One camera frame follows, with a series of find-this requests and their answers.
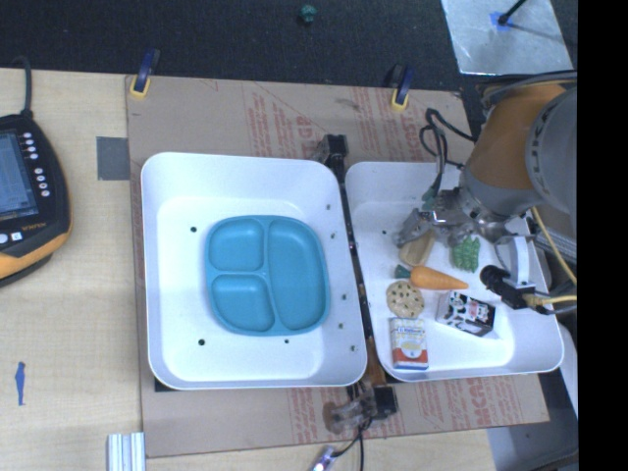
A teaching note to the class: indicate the white plastic tray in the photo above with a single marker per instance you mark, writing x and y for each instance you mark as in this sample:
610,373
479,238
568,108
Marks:
181,351
466,356

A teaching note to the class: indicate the black cylinder on white bracket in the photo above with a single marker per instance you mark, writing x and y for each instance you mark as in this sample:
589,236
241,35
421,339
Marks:
512,273

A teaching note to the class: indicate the cow print milk carton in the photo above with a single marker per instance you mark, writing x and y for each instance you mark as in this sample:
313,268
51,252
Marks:
463,312

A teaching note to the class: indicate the green broccoli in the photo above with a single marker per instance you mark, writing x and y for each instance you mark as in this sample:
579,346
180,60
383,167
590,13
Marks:
307,13

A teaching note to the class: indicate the blue divided plate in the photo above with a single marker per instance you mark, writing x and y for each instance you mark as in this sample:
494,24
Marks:
289,273

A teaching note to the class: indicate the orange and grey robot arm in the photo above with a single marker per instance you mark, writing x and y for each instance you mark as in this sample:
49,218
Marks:
505,135

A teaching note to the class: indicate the brown cardboard board, red print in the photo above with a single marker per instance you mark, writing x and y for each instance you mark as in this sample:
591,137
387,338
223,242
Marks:
206,116

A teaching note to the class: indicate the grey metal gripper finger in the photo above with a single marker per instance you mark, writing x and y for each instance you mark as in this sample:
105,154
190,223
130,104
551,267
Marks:
461,236
414,226

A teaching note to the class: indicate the orange carrot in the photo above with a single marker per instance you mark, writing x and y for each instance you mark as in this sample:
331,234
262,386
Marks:
434,278

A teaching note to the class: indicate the tan chocolate chip biscuit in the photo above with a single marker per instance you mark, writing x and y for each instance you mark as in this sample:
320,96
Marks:
404,299

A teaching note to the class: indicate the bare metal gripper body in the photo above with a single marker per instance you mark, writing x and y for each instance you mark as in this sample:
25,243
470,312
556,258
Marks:
458,211

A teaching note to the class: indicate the tan bread slice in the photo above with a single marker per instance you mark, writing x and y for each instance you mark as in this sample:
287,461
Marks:
416,252

